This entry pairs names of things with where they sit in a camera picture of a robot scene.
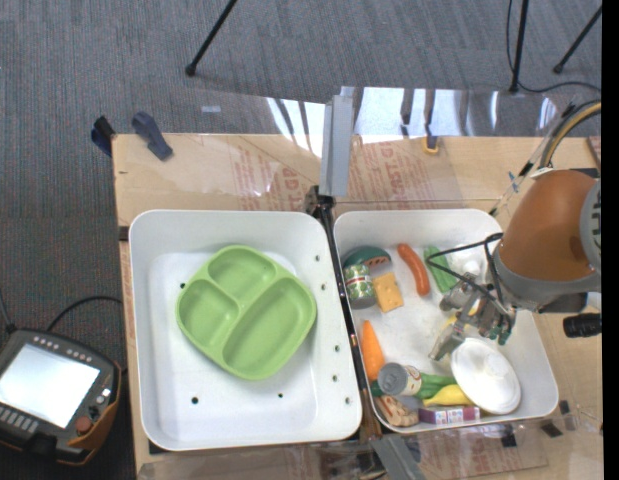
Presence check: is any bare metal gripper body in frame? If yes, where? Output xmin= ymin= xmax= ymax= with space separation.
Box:
xmin=457 ymin=273 xmax=516 ymax=339

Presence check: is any green pea pod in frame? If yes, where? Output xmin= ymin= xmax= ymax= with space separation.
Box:
xmin=422 ymin=245 xmax=460 ymax=294

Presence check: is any white plastic bottle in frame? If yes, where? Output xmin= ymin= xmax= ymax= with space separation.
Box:
xmin=448 ymin=245 xmax=491 ymax=285

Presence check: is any white plastic tray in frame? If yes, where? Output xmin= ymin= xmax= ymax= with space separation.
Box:
xmin=332 ymin=208 xmax=560 ymax=435
xmin=127 ymin=209 xmax=364 ymax=452

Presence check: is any green toy vegetable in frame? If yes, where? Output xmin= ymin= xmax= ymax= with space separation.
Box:
xmin=371 ymin=372 xmax=458 ymax=400

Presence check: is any orange sausage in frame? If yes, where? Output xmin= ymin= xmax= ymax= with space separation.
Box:
xmin=396 ymin=242 xmax=432 ymax=298

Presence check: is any yellow banana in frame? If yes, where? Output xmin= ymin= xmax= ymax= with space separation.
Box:
xmin=422 ymin=384 xmax=475 ymax=409

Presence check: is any silver can with label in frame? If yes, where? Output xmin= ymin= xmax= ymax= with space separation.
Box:
xmin=377 ymin=362 xmax=423 ymax=397

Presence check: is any yellow cheese wedge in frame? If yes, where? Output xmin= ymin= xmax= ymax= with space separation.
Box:
xmin=371 ymin=271 xmax=405 ymax=314

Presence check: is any purple carton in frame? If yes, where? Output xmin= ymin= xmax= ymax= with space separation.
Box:
xmin=417 ymin=405 xmax=481 ymax=425

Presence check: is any orange carrot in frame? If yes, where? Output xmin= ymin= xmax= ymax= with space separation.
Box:
xmin=361 ymin=319 xmax=387 ymax=382

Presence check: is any brown wooden pretzel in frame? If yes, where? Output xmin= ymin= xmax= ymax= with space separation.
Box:
xmin=372 ymin=394 xmax=420 ymax=428

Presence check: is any green labelled can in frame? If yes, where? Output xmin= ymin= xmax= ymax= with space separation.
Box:
xmin=342 ymin=263 xmax=378 ymax=310

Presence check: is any green watermelon slice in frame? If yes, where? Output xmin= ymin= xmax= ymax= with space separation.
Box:
xmin=341 ymin=245 xmax=393 ymax=275

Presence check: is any green divided plate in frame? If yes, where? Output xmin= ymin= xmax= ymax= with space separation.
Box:
xmin=175 ymin=244 xmax=318 ymax=382

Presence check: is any black tripod stand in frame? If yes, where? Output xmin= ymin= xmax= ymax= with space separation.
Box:
xmin=507 ymin=0 xmax=603 ymax=94
xmin=184 ymin=0 xmax=251 ymax=77

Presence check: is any brown cardboard board red print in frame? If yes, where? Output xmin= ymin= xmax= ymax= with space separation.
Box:
xmin=111 ymin=132 xmax=603 ymax=480

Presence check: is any black cylinder on white bracket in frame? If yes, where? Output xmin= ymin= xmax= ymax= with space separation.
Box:
xmin=562 ymin=291 xmax=603 ymax=339

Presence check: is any black block with thin wires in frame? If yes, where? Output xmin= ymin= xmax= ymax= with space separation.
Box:
xmin=305 ymin=187 xmax=336 ymax=220

